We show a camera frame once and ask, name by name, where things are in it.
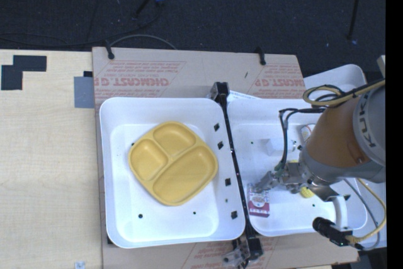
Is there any white paper sheet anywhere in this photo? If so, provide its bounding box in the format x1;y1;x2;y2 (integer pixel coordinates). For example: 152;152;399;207
227;89;263;101

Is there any white plastic tray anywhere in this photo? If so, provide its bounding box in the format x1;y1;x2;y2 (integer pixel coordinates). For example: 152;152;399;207
226;97;370;238
99;96;247;249

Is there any red and white packet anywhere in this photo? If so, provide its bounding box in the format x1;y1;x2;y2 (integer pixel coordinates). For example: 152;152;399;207
246;183;271;219

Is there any black cylinder on white bracket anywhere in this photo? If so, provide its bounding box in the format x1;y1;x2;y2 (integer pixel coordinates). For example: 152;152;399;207
312;193;354;247

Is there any brown cardboard board red print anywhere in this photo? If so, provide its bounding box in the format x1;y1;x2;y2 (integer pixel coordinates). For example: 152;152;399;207
91;47;361;269

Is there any thin black rod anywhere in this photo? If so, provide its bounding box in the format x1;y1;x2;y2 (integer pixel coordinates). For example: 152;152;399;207
219;93;254;241

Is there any white block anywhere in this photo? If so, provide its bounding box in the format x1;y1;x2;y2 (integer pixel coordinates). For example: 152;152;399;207
259;137;285;156

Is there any white and yellow packet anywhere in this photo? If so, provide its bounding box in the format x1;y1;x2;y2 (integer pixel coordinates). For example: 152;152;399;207
300;123;316;140

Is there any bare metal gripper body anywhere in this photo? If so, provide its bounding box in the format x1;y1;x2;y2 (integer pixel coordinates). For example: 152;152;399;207
276;161;316;195

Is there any yellow toy corn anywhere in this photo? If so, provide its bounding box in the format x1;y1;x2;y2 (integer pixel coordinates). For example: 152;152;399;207
298;185;316;200

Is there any black block with thin wires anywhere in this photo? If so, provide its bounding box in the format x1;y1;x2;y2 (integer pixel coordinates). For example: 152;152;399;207
210;81;230;102
245;237;264;261

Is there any yellow divided plate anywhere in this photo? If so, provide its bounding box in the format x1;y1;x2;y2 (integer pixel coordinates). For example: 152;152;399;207
127;120;219;207

